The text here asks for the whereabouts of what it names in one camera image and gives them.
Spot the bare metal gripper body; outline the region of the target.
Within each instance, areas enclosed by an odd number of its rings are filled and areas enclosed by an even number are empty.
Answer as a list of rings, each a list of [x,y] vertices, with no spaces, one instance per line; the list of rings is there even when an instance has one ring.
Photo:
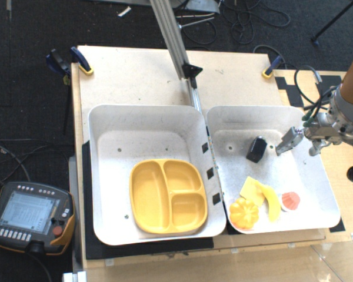
[[[341,112],[319,112],[309,118],[303,127],[305,137],[311,141],[353,146],[353,116],[348,117]]]

